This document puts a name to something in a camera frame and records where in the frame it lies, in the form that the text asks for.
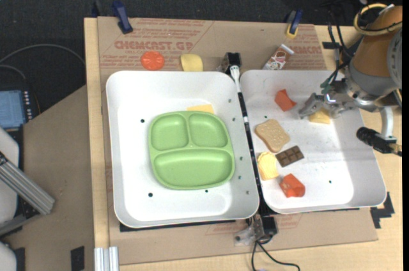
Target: brown chocolate bar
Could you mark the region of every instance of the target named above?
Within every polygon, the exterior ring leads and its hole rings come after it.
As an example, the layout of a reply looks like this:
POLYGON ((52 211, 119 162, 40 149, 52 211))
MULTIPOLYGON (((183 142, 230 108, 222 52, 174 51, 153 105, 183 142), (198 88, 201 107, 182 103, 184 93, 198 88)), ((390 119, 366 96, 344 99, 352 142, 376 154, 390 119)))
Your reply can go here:
POLYGON ((280 165, 282 167, 288 166, 291 163, 294 163, 298 160, 301 160, 304 158, 304 155, 300 151, 300 148, 298 146, 294 146, 291 148, 288 148, 288 150, 282 151, 281 153, 278 153, 275 155, 276 159, 279 161, 280 165))

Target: red object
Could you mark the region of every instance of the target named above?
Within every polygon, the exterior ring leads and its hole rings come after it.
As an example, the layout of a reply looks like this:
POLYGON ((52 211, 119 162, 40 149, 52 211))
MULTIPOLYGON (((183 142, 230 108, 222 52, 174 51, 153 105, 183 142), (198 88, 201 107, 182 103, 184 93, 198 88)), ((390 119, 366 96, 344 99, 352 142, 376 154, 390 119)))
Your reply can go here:
POLYGON ((287 95, 287 91, 285 89, 280 90, 277 92, 274 100, 277 105, 284 111, 291 110, 294 106, 296 106, 296 102, 293 102, 287 95))
POLYGON ((160 52, 149 50, 141 56, 141 63, 147 70, 160 70, 165 65, 165 58, 160 52))
POLYGON ((282 179, 280 187, 286 197, 302 197, 305 194, 305 186, 292 173, 282 179))

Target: white tray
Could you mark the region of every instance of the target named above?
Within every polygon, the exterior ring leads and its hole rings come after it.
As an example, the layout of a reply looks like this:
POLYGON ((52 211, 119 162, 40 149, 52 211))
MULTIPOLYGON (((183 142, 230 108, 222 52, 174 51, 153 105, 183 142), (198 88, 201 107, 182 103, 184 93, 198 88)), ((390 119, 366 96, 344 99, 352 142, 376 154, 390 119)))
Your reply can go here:
POLYGON ((233 80, 220 72, 120 71, 107 81, 114 209, 128 227, 246 219, 259 196, 233 80), (235 173, 208 190, 173 190, 151 168, 148 129, 159 114, 212 104, 228 129, 235 173))
POLYGON ((251 70, 241 79, 256 156, 268 151, 254 133, 256 125, 276 119, 291 137, 282 150, 299 146, 304 159, 277 169, 281 176, 293 173, 304 185, 304 197, 287 198, 279 186, 281 177, 261 180, 264 199, 277 213, 312 212, 376 206, 386 189, 373 149, 360 142, 356 131, 364 126, 359 110, 343 113, 330 125, 300 119, 298 110, 311 93, 320 93, 328 71, 251 70), (274 102, 282 89, 297 105, 283 112, 274 102))

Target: green divided plate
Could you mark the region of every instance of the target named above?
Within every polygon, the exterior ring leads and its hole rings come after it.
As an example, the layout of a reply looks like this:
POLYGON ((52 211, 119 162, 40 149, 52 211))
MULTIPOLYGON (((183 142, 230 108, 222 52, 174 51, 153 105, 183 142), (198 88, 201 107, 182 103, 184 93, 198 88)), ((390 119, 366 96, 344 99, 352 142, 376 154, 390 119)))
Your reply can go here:
POLYGON ((172 189, 222 185, 235 171, 228 130, 212 113, 170 112, 149 128, 149 150, 157 180, 172 189))

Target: blue clamp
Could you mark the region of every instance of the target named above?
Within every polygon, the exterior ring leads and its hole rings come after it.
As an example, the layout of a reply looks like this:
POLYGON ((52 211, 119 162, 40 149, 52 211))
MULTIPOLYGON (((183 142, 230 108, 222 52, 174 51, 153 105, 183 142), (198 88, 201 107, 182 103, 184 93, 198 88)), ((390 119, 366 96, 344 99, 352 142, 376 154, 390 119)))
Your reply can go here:
POLYGON ((120 19, 118 25, 123 34, 131 33, 134 30, 129 23, 125 5, 121 1, 114 1, 112 3, 112 12, 115 17, 120 19))
POLYGON ((288 38, 295 38, 297 33, 298 33, 298 25, 300 24, 302 18, 302 10, 297 10, 297 11, 292 11, 288 18, 287 18, 287 31, 286 31, 286 36, 288 38))

